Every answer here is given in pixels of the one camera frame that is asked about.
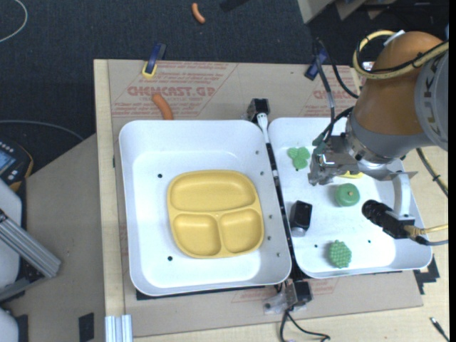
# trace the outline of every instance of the table surface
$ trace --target table surface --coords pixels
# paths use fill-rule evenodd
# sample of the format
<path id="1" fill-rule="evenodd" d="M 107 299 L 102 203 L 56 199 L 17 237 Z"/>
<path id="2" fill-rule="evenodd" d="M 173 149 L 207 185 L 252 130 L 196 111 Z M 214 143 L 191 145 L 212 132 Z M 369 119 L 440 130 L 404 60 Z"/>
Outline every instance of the table surface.
<path id="1" fill-rule="evenodd" d="M 105 287 L 105 312 L 107 316 L 125 313 L 123 275 L 120 258 L 120 235 L 118 227 L 115 170 L 113 168 L 113 132 L 110 115 L 110 86 L 108 60 L 94 61 L 95 109 L 97 115 L 98 164 L 100 174 L 100 208 L 103 239 L 103 272 Z M 447 152 L 437 147 L 425 149 L 432 166 L 447 181 Z M 447 223 L 447 198 L 432 182 L 418 156 L 412 152 L 404 161 L 406 170 L 417 170 L 412 189 L 426 227 Z M 447 231 L 431 234 L 431 240 L 448 237 Z M 430 322 L 436 318 L 449 334 L 449 254 L 448 245 L 434 247 L 435 261 L 440 278 L 435 283 L 425 284 L 424 305 L 419 308 L 358 313 L 300 321 L 303 328 L 326 333 L 332 341 L 444 341 Z M 135 338 L 137 342 L 148 341 L 275 341 L 278 338 L 278 323 L 263 323 L 254 326 L 220 328 L 207 331 L 168 334 Z M 287 323 L 286 339 L 312 340 L 297 328 Z"/>

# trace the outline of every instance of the orange sausage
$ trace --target orange sausage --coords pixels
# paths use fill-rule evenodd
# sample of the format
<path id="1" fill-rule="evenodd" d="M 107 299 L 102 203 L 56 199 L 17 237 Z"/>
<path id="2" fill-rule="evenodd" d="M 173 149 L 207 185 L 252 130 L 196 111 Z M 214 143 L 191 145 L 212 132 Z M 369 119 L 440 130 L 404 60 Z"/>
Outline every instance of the orange sausage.
<path id="1" fill-rule="evenodd" d="M 152 101 L 156 104 L 156 106 L 162 112 L 163 119 L 166 119 L 166 120 L 174 119 L 170 106 L 168 105 L 167 101 L 159 93 L 155 93 L 152 96 Z"/>
<path id="2" fill-rule="evenodd" d="M 198 10 L 197 3 L 192 4 L 192 13 L 195 19 L 197 19 L 200 24 L 204 24 L 206 22 L 206 18 L 203 17 L 203 15 L 201 15 L 200 11 Z"/>

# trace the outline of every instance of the yellow divided plate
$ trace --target yellow divided plate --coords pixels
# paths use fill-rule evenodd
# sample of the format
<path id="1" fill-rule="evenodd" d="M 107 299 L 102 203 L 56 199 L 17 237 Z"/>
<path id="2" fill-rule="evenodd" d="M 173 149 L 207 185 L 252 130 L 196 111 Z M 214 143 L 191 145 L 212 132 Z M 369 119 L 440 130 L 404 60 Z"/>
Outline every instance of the yellow divided plate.
<path id="1" fill-rule="evenodd" d="M 257 190 L 231 170 L 186 172 L 167 191 L 172 235 L 191 257 L 246 254 L 263 242 L 264 225 Z"/>

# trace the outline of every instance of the black floor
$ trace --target black floor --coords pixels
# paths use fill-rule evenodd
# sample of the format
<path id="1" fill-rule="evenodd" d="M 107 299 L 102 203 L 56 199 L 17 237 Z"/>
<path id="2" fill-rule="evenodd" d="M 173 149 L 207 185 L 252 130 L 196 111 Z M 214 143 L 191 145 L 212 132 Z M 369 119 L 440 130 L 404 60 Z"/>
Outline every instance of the black floor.
<path id="1" fill-rule="evenodd" d="M 156 41 L 169 60 L 310 63 L 321 38 L 337 64 L 351 64 L 356 43 L 377 29 L 421 30 L 445 37 L 449 0 L 399 0 L 376 19 L 359 9 L 341 21 L 334 5 L 304 24 L 297 0 L 20 0 L 28 22 L 0 42 L 0 120 L 32 120 L 67 128 L 86 138 L 95 132 L 93 59 L 147 59 Z M 198 2 L 207 18 L 190 13 Z M 0 40 L 24 11 L 0 0 Z M 35 124 L 0 122 L 0 135 L 23 145 L 38 170 L 79 139 Z"/>

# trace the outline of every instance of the blue and yellow clamp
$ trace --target blue and yellow clamp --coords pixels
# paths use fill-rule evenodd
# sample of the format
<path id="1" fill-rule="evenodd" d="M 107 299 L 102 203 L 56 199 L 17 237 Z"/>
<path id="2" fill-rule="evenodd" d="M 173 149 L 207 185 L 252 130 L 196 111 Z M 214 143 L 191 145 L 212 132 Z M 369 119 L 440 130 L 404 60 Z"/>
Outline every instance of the blue and yellow clamp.
<path id="1" fill-rule="evenodd" d="M 151 79 L 155 72 L 157 72 L 157 61 L 165 57 L 166 44 L 156 43 L 150 54 L 149 61 L 144 64 L 142 68 L 142 76 L 146 79 Z"/>

